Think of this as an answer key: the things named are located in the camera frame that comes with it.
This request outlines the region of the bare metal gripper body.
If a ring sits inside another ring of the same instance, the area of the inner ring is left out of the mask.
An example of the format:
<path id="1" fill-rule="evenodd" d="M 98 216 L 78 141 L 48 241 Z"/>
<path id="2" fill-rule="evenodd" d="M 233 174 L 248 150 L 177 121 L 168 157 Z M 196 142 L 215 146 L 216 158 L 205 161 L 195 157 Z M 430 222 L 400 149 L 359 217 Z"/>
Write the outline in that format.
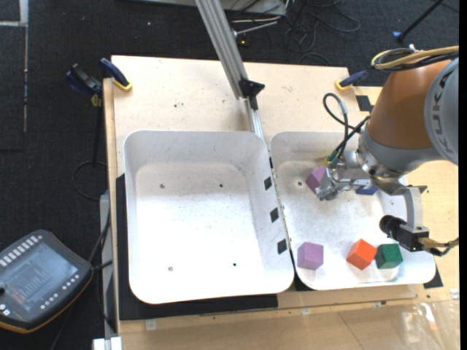
<path id="1" fill-rule="evenodd" d="M 403 195 L 408 187 L 400 183 L 403 172 L 394 171 L 368 152 L 347 151 L 334 169 L 336 193 L 376 187 L 387 195 Z"/>

